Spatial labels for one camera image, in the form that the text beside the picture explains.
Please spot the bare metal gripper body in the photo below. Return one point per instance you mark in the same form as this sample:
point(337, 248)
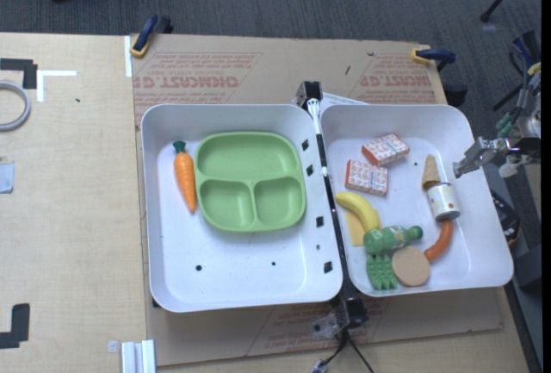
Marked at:
point(526, 146)

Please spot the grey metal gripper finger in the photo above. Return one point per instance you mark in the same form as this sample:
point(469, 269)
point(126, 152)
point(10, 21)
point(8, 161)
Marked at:
point(496, 147)
point(467, 162)

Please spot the tan ice cream cone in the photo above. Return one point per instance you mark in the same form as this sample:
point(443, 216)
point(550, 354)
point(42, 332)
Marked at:
point(430, 173)

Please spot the white can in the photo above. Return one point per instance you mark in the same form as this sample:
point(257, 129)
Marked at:
point(443, 201)

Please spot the white plastic tray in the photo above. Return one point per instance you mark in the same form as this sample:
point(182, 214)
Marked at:
point(241, 272)
point(469, 233)

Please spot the orange sausage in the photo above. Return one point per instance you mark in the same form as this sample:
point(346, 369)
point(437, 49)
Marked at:
point(443, 240)

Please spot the orange and white carton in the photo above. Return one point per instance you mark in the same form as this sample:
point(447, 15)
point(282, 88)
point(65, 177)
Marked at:
point(385, 148)
point(366, 177)

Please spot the green bottle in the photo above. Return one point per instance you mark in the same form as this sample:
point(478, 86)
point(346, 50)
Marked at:
point(387, 238)

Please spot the yellow banana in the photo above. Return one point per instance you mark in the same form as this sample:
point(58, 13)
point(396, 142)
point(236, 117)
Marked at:
point(359, 207)

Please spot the tan round biscuit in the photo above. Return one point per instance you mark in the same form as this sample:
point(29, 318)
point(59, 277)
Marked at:
point(410, 266)

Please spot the yellow cheese slice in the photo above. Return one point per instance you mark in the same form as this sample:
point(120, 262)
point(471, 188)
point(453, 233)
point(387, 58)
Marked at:
point(355, 229)

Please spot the thin black and white rod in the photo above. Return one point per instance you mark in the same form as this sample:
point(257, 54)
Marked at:
point(330, 190)

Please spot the green ridged toy vegetable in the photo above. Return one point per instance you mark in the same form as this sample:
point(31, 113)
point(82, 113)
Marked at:
point(380, 272)

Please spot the white paper sheet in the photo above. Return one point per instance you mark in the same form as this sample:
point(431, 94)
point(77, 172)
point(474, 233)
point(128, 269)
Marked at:
point(342, 99)

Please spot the green divided plate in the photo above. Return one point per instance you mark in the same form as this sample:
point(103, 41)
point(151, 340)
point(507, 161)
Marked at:
point(249, 156)

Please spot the brown cardboard board red print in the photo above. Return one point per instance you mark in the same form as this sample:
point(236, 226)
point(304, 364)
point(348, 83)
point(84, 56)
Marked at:
point(267, 70)

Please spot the orange carrot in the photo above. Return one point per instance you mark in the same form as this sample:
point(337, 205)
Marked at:
point(185, 175)

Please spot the white tape roll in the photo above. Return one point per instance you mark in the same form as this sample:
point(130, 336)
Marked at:
point(23, 113)

